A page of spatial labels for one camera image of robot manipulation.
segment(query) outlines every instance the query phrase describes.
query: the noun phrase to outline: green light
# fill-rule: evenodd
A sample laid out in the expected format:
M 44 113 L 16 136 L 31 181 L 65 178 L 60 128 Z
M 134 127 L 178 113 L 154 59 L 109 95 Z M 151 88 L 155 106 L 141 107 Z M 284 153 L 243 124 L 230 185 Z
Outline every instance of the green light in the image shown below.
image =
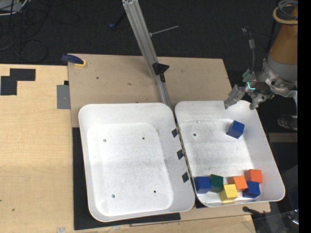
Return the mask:
M 247 82 L 248 88 L 250 88 L 251 90 L 256 90 L 256 88 L 251 88 L 249 82 Z

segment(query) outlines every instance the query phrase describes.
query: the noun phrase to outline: blue cube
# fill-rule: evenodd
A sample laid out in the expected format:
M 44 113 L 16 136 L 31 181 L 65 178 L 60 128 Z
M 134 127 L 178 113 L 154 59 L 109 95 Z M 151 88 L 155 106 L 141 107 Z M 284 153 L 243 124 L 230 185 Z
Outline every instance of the blue cube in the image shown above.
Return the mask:
M 244 127 L 244 124 L 234 120 L 229 127 L 227 135 L 238 139 L 243 134 Z
M 199 176 L 194 179 L 195 189 L 197 193 L 207 193 L 212 187 L 209 177 Z
M 248 189 L 243 191 L 243 197 L 254 199 L 260 195 L 260 186 L 258 182 L 246 181 Z

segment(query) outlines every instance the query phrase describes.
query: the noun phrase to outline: empty white tray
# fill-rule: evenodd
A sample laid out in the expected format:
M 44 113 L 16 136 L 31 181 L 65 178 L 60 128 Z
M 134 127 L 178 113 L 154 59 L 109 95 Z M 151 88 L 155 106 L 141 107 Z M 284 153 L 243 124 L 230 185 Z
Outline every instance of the empty white tray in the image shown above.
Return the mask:
M 215 174 L 224 177 L 244 175 L 248 169 L 260 169 L 263 183 L 261 195 L 255 199 L 239 196 L 230 203 L 221 202 L 219 193 L 196 194 L 205 206 L 216 207 L 234 203 L 279 201 L 285 188 L 256 110 L 249 102 L 239 101 L 225 109 L 223 101 L 183 101 L 176 105 L 185 153 L 192 177 Z M 230 124 L 245 125 L 239 139 L 227 135 Z
M 88 206 L 98 221 L 189 210 L 195 195 L 163 103 L 89 104 L 79 123 Z

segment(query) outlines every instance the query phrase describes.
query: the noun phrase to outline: cube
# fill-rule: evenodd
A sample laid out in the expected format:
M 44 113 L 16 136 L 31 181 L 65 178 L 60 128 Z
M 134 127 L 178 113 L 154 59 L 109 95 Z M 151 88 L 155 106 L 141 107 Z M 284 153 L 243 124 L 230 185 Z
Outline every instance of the cube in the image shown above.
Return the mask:
M 242 192 L 248 188 L 246 179 L 243 175 L 234 176 L 227 181 L 228 184 L 235 184 L 237 191 Z
M 207 193 L 211 189 L 209 177 L 199 176 L 194 179 L 195 189 L 198 194 Z
M 224 188 L 224 178 L 222 176 L 211 174 L 209 179 L 211 192 L 220 192 Z
M 233 123 L 231 123 L 231 125 L 229 126 L 227 135 L 239 139 L 239 137 L 243 134 L 244 127 L 244 124 L 234 120 Z
M 232 201 L 238 197 L 235 184 L 224 184 L 224 188 L 219 193 L 220 200 L 223 202 Z
M 254 199 L 260 195 L 260 186 L 258 182 L 246 181 L 248 188 L 242 192 L 243 197 Z
M 249 169 L 244 173 L 246 181 L 262 183 L 262 173 L 259 169 Z

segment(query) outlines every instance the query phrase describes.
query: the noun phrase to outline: black clamp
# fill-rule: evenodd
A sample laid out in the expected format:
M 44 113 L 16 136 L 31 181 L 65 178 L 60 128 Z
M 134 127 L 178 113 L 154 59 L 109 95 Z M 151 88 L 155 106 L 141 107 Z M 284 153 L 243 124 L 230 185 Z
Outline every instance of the black clamp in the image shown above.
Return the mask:
M 170 66 L 160 63 L 153 63 L 152 67 L 154 68 L 155 74 L 160 75 L 162 82 L 165 82 L 164 72 L 169 69 Z

